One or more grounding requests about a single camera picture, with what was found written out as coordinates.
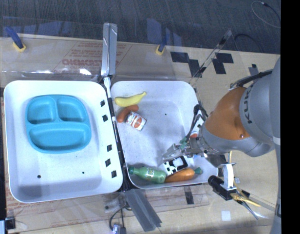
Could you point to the brown cardboard board red print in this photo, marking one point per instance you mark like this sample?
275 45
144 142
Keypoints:
67 55

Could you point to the white plastic tray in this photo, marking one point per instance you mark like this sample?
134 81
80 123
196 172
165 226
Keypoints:
62 174
162 101

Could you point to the orange carrot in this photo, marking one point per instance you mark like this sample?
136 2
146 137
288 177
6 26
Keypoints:
180 175

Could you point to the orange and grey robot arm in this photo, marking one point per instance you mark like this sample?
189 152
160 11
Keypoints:
257 111

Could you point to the green plastic bottle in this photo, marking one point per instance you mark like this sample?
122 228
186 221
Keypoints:
150 174

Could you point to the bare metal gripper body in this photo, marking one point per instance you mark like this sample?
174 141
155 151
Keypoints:
192 148

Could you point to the orange sausage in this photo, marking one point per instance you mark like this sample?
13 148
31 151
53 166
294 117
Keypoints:
122 116

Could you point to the black and white carton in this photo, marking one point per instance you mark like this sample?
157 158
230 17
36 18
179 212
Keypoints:
175 167

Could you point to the yellow banana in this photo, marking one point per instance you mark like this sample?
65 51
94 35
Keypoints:
126 100

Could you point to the black cylinder on white bracket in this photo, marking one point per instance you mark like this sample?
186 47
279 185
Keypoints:
227 177

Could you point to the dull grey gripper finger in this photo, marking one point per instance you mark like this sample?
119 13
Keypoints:
171 157
173 149

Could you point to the blue divided plate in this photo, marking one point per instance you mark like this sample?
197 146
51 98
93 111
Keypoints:
57 133

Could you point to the white and orange can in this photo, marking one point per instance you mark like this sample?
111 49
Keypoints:
136 121

